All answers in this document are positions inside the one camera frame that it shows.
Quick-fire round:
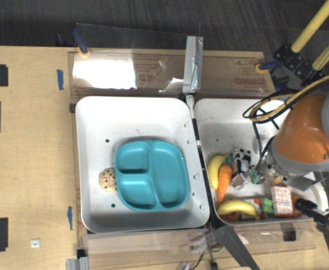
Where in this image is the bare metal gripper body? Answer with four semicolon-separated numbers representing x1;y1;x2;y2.
248;158;285;186

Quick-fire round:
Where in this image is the orange carrot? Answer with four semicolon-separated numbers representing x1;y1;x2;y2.
217;164;233;205

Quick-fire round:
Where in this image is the black and white carton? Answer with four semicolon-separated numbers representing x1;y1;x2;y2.
231;148;253;174

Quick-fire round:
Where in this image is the yellow banana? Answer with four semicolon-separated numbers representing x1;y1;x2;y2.
207;154;230;191
216;199;262;222

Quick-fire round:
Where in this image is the orange and white toy food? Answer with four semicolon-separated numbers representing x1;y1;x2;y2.
244;197;266;219

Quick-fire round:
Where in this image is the pink patterned carton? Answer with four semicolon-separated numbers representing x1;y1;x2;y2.
271;185;295;218

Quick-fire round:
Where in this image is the green toy vegetable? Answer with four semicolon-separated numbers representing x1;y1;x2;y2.
260;196;274;215

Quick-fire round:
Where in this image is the brown toy bread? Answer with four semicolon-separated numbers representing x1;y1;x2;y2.
291;194;303;218

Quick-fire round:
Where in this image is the white plastic tray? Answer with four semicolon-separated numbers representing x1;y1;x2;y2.
193;97;323;227
74;95;211;234

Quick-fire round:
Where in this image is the blue divided plate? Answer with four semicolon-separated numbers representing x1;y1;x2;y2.
114;139;191;212

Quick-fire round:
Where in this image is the beige chocolate chip biscuit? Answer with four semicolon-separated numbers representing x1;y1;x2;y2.
98;167;118;194

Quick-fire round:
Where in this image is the black cylinder on white bracket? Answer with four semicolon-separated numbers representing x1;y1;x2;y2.
293;180;329;228

